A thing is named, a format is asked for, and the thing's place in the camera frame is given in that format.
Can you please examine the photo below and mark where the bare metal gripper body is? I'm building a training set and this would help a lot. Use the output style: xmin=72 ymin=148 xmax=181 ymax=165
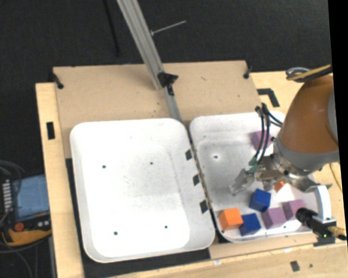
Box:
xmin=252 ymin=151 xmax=318 ymax=197

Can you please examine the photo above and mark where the blue cube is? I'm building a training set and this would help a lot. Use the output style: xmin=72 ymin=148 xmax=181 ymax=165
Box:
xmin=237 ymin=212 xmax=263 ymax=237
xmin=247 ymin=187 xmax=273 ymax=214

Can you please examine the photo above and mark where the white plastic tray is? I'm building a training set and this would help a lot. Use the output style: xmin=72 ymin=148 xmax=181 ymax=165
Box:
xmin=68 ymin=112 xmax=218 ymax=266
xmin=187 ymin=106 xmax=330 ymax=247

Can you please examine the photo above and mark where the purple cube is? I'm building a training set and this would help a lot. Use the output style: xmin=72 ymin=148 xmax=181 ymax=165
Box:
xmin=249 ymin=129 xmax=276 ymax=150
xmin=261 ymin=206 xmax=288 ymax=230
xmin=282 ymin=198 xmax=307 ymax=222

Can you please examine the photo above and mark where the pale brown flat board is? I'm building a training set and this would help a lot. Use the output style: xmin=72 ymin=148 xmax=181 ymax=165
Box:
xmin=52 ymin=47 xmax=320 ymax=271

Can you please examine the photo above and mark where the black cylinder on white bracket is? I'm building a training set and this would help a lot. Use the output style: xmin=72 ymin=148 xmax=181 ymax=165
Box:
xmin=292 ymin=184 xmax=339 ymax=242

